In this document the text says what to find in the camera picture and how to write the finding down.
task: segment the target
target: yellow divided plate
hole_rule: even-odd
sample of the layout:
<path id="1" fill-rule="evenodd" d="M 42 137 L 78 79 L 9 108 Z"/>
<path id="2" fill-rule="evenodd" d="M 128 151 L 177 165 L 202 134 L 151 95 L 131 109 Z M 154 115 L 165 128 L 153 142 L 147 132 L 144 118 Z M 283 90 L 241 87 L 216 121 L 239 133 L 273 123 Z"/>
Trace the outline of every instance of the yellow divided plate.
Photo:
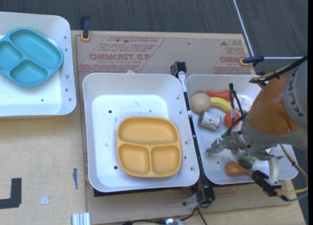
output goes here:
<path id="1" fill-rule="evenodd" d="M 132 176 L 167 177 L 181 165 L 179 132 L 165 118 L 125 118 L 117 128 L 116 146 L 120 166 Z"/>

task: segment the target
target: white tray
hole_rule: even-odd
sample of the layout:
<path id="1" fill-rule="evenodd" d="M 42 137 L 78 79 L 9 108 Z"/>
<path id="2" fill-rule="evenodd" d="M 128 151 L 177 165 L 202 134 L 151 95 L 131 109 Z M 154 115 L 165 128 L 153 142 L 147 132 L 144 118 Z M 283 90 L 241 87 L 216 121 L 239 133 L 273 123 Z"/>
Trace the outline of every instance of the white tray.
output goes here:
<path id="1" fill-rule="evenodd" d="M 207 90 L 228 90 L 229 83 L 233 83 L 234 90 L 238 94 L 246 95 L 251 100 L 254 100 L 261 88 L 256 84 L 249 83 L 249 80 L 252 77 L 255 77 L 255 75 L 191 75 L 186 80 L 188 96 L 190 97 L 196 92 L 206 92 Z M 210 108 L 209 111 L 212 114 L 220 115 L 222 119 L 225 115 L 222 110 L 217 108 Z M 211 146 L 211 143 L 216 138 L 221 137 L 221 135 L 227 130 L 223 120 L 221 121 L 219 128 L 214 131 L 198 125 L 199 114 L 193 112 L 192 116 L 206 177 L 211 182 L 218 185 L 253 182 L 253 180 L 246 175 L 230 177 L 224 170 L 225 164 L 228 161 L 238 161 L 243 152 L 239 152 L 236 156 L 234 156 L 230 150 L 224 149 L 222 152 L 211 156 L 206 154 L 206 149 Z M 290 145 L 284 145 L 284 147 L 296 160 L 292 147 Z M 280 146 L 273 148 L 270 153 L 275 156 L 284 156 L 279 160 L 280 180 L 292 179 L 297 175 L 298 171 L 291 166 L 291 163 L 286 158 Z M 260 170 L 267 175 L 269 174 L 267 161 L 256 160 L 253 165 L 253 169 Z"/>
<path id="2" fill-rule="evenodd" d="M 59 16 L 0 12 L 0 39 L 16 28 L 32 28 L 63 53 L 64 61 L 47 81 L 24 88 L 0 74 L 0 117 L 46 117 L 64 115 L 76 106 L 71 32 Z"/>
<path id="3" fill-rule="evenodd" d="M 184 187 L 199 179 L 199 166 L 180 81 L 169 74 L 93 73 L 83 81 L 88 171 L 101 192 Z M 182 162 L 163 178 L 128 175 L 118 164 L 116 129 L 129 116 L 156 116 L 172 121 L 181 138 Z"/>

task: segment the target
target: dark gray floor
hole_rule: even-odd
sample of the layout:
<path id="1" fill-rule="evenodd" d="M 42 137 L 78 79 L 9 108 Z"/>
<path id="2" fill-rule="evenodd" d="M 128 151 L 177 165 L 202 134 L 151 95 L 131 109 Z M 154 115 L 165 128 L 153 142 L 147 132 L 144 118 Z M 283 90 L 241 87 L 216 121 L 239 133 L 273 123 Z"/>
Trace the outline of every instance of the dark gray floor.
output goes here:
<path id="1" fill-rule="evenodd" d="M 308 53 L 308 0 L 236 0 L 254 55 L 299 57 Z M 90 16 L 90 30 L 243 33 L 233 0 L 0 0 L 0 11 L 59 15 L 72 30 Z M 270 72 L 290 60 L 264 61 Z M 307 151 L 295 150 L 308 171 Z M 293 180 L 295 188 L 303 179 Z M 300 201 L 307 224 L 308 197 Z"/>

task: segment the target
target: blue divided plate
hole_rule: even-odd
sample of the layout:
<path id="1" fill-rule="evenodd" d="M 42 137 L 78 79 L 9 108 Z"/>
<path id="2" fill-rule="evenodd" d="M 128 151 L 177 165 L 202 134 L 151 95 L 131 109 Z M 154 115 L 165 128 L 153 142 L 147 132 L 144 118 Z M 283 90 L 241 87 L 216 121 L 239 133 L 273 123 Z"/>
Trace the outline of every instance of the blue divided plate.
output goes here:
<path id="1" fill-rule="evenodd" d="M 23 87 L 47 80 L 63 63 L 60 49 L 31 28 L 18 28 L 0 40 L 0 72 Z"/>

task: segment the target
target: wooden table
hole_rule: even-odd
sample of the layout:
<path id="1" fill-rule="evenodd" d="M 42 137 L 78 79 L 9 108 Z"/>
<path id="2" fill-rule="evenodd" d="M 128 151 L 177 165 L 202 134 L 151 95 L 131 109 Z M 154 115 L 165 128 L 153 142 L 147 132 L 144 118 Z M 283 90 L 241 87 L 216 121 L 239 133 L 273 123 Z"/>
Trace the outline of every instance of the wooden table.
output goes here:
<path id="1" fill-rule="evenodd" d="M 80 35 L 80 31 L 72 31 L 74 66 L 77 65 L 76 35 Z M 81 108 L 76 69 L 74 72 L 77 106 L 70 114 L 0 119 L 0 200 L 10 198 L 11 179 L 22 179 L 22 203 L 16 208 L 0 209 L 0 224 L 66 225 L 71 224 L 73 213 L 87 211 Z M 74 170 L 77 172 L 77 188 L 73 180 Z M 291 180 L 286 184 L 292 188 Z M 42 204 L 42 197 L 49 197 L 49 204 Z M 305 224 L 298 202 L 203 216 L 208 224 Z M 203 223 L 195 214 L 185 224 Z"/>

